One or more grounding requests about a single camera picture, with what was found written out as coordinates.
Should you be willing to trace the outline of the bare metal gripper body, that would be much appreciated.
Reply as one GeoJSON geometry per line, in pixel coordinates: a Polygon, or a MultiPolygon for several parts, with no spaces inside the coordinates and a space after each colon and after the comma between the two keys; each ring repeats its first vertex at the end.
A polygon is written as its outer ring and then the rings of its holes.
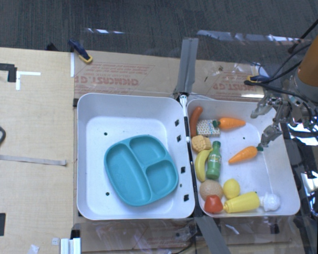
{"type": "Polygon", "coordinates": [[[296,127],[303,122],[302,102],[297,99],[290,99],[286,94],[269,94],[268,105],[276,109],[272,125],[278,127],[279,124],[290,124],[296,127]]]}

